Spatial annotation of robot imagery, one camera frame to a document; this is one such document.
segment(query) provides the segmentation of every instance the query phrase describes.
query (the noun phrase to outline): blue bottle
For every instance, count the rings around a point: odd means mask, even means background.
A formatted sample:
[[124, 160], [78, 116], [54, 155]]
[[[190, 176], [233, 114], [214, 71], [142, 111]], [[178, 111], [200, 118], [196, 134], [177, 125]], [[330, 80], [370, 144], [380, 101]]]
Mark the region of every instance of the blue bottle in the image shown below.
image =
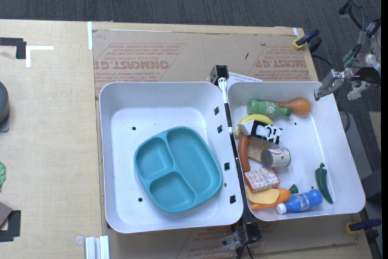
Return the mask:
[[278, 204], [276, 210], [279, 214], [285, 214], [286, 212], [304, 212], [310, 207], [321, 203], [321, 192], [317, 189], [311, 189], [308, 192], [293, 195], [287, 202]]

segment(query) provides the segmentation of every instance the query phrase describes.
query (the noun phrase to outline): wooden table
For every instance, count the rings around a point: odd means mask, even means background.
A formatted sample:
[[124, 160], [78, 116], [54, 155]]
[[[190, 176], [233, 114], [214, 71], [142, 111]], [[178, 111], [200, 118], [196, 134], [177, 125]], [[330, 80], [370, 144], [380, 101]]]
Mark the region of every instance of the wooden table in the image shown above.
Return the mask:
[[[28, 65], [25, 59], [15, 58], [15, 48], [0, 46], [0, 81], [11, 104], [10, 130], [0, 133], [0, 162], [7, 167], [0, 201], [22, 213], [20, 237], [0, 243], [1, 258], [83, 258], [83, 238], [104, 233], [92, 29], [263, 35], [295, 32], [281, 27], [0, 20], [1, 37], [23, 38], [33, 47]], [[303, 35], [303, 30], [296, 31]], [[304, 60], [310, 79], [317, 80], [307, 50]], [[371, 258], [365, 234], [355, 238], [357, 243], [258, 257]], [[118, 244], [111, 243], [111, 257], [131, 258], [131, 254], [116, 250]], [[155, 251], [155, 258], [164, 258]]]

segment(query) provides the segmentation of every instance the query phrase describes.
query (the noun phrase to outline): white bottle cap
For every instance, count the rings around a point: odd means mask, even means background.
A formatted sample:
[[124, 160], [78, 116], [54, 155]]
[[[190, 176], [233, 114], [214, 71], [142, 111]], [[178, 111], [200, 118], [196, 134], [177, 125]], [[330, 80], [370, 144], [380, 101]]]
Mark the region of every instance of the white bottle cap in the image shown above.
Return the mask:
[[276, 205], [276, 210], [280, 215], [285, 214], [287, 212], [286, 205], [284, 205], [283, 203]]

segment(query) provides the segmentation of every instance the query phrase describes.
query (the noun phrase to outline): sausage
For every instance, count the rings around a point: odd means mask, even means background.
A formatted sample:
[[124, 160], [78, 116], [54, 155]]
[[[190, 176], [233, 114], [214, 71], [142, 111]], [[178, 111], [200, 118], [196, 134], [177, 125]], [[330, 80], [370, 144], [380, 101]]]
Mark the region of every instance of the sausage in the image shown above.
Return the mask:
[[247, 135], [241, 135], [238, 141], [238, 155], [240, 157], [241, 168], [244, 173], [250, 171], [247, 152], [248, 140], [249, 137]]

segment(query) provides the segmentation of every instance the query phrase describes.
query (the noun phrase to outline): green bottle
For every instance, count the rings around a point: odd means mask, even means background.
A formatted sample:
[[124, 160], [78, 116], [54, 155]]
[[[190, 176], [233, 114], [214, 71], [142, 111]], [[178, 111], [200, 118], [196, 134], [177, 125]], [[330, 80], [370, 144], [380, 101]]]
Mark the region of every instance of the green bottle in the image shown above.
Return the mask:
[[291, 108], [282, 108], [272, 101], [258, 101], [256, 99], [250, 99], [248, 102], [248, 115], [253, 115], [254, 113], [266, 115], [269, 118], [274, 118], [280, 115], [290, 116]]

